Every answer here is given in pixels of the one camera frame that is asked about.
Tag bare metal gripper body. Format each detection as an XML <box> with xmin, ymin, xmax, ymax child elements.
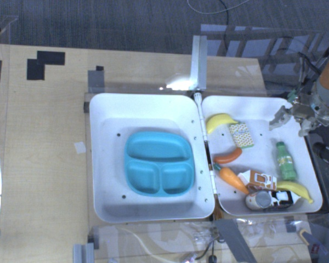
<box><xmin>290</xmin><ymin>100</ymin><xmax>329</xmax><ymax>126</ymax></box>

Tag white plastic tray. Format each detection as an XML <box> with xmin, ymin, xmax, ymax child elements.
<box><xmin>201</xmin><ymin>95</ymin><xmax>324</xmax><ymax>218</ymax></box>
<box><xmin>88</xmin><ymin>93</ymin><xmax>216</xmax><ymax>225</ymax></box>

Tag green plastic bottle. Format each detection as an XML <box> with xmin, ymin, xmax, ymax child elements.
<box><xmin>275</xmin><ymin>141</ymin><xmax>298</xmax><ymax>182</ymax></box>

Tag white yellow patterned packet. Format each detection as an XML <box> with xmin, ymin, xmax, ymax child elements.
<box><xmin>228</xmin><ymin>122</ymin><xmax>256</xmax><ymax>150</ymax></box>

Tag yellow banana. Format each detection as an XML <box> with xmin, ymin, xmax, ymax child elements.
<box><xmin>275</xmin><ymin>180</ymin><xmax>314</xmax><ymax>205</ymax></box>
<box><xmin>205</xmin><ymin>112</ymin><xmax>239</xmax><ymax>135</ymax></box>

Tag white and orange carton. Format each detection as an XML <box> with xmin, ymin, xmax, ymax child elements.
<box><xmin>236</xmin><ymin>169</ymin><xmax>278</xmax><ymax>191</ymax></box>

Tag orange sausage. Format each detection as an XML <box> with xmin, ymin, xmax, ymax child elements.
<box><xmin>213</xmin><ymin>146</ymin><xmax>243</xmax><ymax>165</ymax></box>

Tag black and white carton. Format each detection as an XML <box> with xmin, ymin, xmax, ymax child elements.
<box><xmin>263</xmin><ymin>189</ymin><xmax>301</xmax><ymax>210</ymax></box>

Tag orange carrot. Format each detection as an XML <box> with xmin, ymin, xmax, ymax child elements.
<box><xmin>213</xmin><ymin>163</ymin><xmax>250</xmax><ymax>195</ymax></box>

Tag blue divided plate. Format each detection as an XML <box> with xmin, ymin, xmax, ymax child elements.
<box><xmin>123</xmin><ymin>130</ymin><xmax>196</xmax><ymax>198</ymax></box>

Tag black cylinder on white bracket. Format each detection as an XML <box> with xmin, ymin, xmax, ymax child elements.
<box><xmin>312</xmin><ymin>124</ymin><xmax>329</xmax><ymax>165</ymax></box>

